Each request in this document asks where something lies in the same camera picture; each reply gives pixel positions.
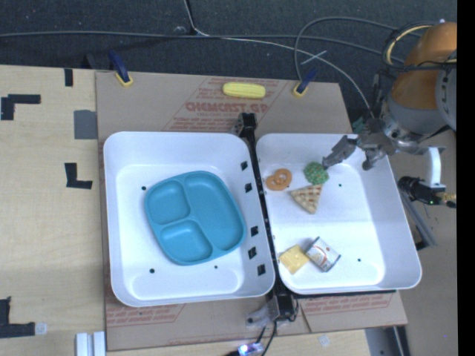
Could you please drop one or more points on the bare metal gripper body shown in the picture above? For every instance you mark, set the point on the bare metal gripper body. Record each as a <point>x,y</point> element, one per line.
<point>386,139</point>

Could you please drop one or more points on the orange pretzel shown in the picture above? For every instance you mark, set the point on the orange pretzel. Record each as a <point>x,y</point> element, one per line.
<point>279,179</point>

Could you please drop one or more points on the blue divided plate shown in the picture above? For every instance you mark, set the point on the blue divided plate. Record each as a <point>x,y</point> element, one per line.
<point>194,217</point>

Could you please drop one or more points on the white plastic tray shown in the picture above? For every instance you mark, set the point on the white plastic tray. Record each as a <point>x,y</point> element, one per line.
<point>130,206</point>
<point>363,228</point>

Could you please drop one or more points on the yellow cheese slice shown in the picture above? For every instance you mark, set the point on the yellow cheese slice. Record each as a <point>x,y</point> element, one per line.
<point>294,259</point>

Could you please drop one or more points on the green broccoli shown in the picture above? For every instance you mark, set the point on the green broccoli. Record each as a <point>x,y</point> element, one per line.
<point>316,173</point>

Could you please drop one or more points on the thin black rod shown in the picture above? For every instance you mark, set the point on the thin black rod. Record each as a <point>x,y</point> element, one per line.
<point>264,206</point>

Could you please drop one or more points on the pizza slice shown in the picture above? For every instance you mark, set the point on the pizza slice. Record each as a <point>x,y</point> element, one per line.
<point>307,197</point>

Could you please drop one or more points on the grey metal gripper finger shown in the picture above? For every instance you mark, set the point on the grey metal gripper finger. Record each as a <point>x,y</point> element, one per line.
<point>339,153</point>
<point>371,158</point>

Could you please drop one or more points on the black cylinder on white bracket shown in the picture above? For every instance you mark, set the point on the black cylinder on white bracket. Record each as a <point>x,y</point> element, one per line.
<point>426,184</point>

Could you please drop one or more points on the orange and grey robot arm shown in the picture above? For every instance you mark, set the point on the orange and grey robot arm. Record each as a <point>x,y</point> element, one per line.
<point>423,84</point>

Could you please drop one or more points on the small white can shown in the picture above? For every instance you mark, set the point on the small white can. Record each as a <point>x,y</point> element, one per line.
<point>323,255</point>

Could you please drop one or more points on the brown cardboard board red print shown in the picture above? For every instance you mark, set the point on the brown cardboard board red print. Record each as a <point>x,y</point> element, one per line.
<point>156,102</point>

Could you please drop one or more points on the yellow corn cob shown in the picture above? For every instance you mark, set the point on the yellow corn cob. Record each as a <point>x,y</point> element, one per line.
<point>243,89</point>

